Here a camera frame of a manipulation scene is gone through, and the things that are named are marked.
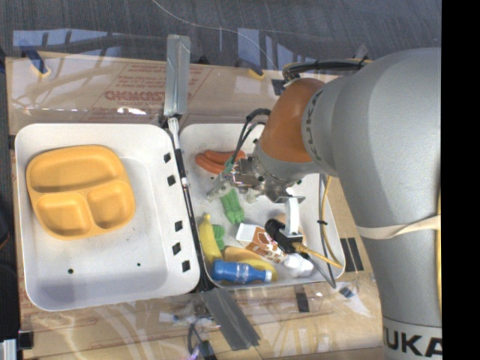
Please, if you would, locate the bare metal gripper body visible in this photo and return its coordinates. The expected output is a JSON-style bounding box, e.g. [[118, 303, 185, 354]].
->
[[223, 157, 301, 205]]

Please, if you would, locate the green toy asparagus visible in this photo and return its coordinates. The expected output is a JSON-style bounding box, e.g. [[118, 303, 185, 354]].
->
[[219, 188, 246, 226]]

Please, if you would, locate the white plastic tray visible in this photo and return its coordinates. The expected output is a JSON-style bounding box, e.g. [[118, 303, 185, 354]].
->
[[178, 122, 347, 290], [13, 122, 201, 312]]

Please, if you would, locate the orange sausage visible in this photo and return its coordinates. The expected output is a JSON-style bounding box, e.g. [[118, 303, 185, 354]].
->
[[194, 152, 227, 176], [203, 148, 247, 165]]

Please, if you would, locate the white and brown carton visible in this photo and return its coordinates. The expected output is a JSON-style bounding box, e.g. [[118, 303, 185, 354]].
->
[[235, 222, 289, 266]]

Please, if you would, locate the small green toy vegetable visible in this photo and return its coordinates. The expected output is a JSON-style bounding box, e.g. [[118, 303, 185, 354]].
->
[[211, 223, 227, 251]]

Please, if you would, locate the yellow banana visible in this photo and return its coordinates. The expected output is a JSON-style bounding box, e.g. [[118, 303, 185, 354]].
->
[[198, 212, 224, 265]]

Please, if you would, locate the yellow toy bread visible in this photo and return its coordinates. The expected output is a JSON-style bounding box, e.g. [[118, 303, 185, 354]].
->
[[223, 245, 279, 282]]

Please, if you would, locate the blue bottle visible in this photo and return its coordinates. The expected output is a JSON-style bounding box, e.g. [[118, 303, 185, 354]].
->
[[211, 259, 274, 286]]

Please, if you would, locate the white bottle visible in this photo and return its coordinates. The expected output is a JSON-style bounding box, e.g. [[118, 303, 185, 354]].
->
[[283, 253, 315, 278]]

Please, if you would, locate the brown cardboard board red print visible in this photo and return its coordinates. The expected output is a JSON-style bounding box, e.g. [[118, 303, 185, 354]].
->
[[5, 52, 386, 360]]

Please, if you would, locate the yellow divided plate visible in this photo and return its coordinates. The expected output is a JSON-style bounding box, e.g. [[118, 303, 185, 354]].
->
[[25, 144, 137, 241]]

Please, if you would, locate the black cylinder on white bracket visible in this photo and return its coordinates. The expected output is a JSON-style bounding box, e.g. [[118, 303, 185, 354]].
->
[[264, 196, 307, 255]]

